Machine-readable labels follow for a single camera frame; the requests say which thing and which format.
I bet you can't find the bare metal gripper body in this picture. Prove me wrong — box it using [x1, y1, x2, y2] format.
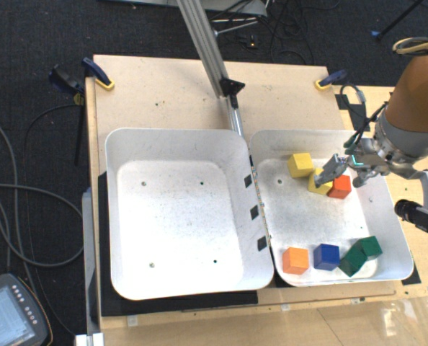
[344, 137, 422, 180]

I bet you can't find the red-orange cube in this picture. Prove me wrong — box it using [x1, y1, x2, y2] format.
[326, 174, 353, 200]

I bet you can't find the yellow cube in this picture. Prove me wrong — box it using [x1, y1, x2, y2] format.
[286, 152, 315, 179]
[307, 167, 334, 196]

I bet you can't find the white plastic tray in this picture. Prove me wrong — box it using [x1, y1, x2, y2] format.
[249, 129, 415, 288]
[104, 127, 275, 301]

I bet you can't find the green cube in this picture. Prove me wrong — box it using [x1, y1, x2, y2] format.
[338, 245, 368, 278]
[354, 235, 383, 261]

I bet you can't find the thin rod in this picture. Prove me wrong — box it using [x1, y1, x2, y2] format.
[226, 96, 272, 249]

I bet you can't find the blue cube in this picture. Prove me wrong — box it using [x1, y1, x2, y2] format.
[313, 243, 341, 272]

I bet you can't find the orange cube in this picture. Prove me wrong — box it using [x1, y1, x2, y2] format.
[282, 247, 311, 276]

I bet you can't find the pale wood board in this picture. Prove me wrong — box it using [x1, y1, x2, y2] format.
[92, 53, 397, 319]

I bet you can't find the black cylinder on white bracket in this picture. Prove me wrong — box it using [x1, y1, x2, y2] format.
[394, 169, 428, 234]

